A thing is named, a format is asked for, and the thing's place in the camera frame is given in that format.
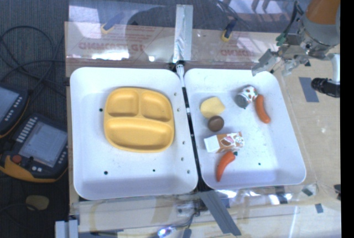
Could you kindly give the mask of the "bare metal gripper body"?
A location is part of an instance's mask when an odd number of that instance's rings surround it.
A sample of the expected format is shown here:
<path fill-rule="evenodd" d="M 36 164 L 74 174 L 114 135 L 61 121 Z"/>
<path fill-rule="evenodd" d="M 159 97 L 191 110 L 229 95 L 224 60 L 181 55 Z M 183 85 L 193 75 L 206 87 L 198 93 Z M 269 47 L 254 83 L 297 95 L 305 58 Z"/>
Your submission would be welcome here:
<path fill-rule="evenodd" d="M 284 34 L 277 37 L 278 56 L 287 63 L 306 64 L 310 58 L 323 60 L 332 45 L 323 44 L 308 34 Z"/>

